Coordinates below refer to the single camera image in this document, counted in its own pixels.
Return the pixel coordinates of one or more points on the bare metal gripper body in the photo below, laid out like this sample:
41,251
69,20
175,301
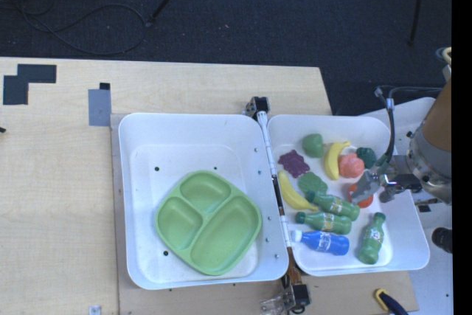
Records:
409,181

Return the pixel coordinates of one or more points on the red tomato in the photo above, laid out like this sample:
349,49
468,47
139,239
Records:
366,201

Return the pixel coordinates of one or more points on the green lettuce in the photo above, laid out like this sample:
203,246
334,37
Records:
311,182

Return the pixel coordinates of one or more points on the white plastic tray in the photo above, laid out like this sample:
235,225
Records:
402,251
147,144

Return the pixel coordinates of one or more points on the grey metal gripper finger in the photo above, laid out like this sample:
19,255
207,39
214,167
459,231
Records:
366,186
390,187

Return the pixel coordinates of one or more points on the black cylinder on white bracket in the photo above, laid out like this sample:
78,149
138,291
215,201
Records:
443,239

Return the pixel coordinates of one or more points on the yellow banana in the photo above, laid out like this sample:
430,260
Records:
332,160
291,193

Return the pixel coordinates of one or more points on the green bottle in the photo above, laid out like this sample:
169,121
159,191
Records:
326,222
333,205
372,239

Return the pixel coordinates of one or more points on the green divided plate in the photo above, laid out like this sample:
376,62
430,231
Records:
221,232

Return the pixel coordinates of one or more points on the blue bottle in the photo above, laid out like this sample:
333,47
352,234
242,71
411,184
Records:
326,242

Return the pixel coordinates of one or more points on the thin black and white rod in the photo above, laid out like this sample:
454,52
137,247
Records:
271,158

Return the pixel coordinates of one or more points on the dark green broccoli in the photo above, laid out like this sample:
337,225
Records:
366,157

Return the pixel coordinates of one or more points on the purple grapes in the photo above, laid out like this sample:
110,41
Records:
294,163

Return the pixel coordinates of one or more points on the green pepper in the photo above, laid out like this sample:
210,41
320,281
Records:
312,145

